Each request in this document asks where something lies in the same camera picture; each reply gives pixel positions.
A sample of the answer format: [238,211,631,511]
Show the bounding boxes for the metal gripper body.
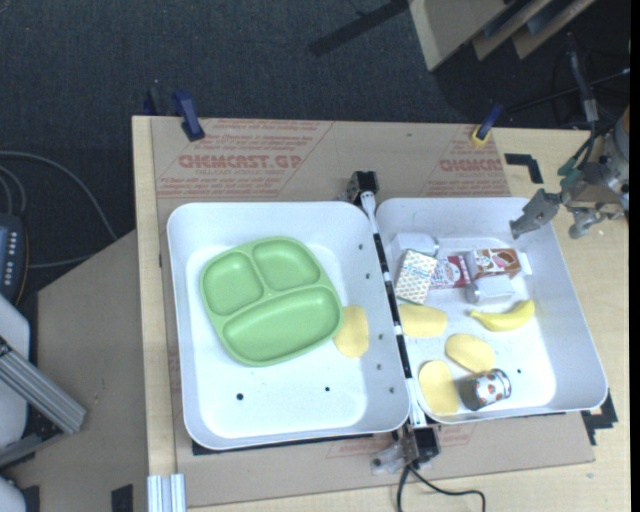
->
[560,153,631,216]

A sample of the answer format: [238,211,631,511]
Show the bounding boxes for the brown and white carton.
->
[465,247,533,282]

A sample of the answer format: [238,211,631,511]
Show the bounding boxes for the white plastic tray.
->
[374,196,610,427]
[166,200,413,451]

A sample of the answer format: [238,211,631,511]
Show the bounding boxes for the red and white carton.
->
[429,254,472,291]

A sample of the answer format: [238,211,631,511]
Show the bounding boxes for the yellow banana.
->
[468,298,537,333]

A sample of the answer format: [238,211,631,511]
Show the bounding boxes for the orange patterned white carton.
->
[394,248,439,306]

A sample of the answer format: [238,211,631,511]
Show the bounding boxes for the yellow oval chip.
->
[332,304,371,360]
[417,359,461,417]
[397,302,449,339]
[444,332,497,374]

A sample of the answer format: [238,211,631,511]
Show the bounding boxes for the thin black and white rod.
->
[360,191,422,427]

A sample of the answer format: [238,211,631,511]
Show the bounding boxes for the strawberry print can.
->
[458,368,513,413]

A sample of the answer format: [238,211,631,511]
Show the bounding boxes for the brown cardboard board red print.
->
[149,117,597,509]

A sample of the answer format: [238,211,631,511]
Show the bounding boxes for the green divided plate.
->
[198,235,347,369]

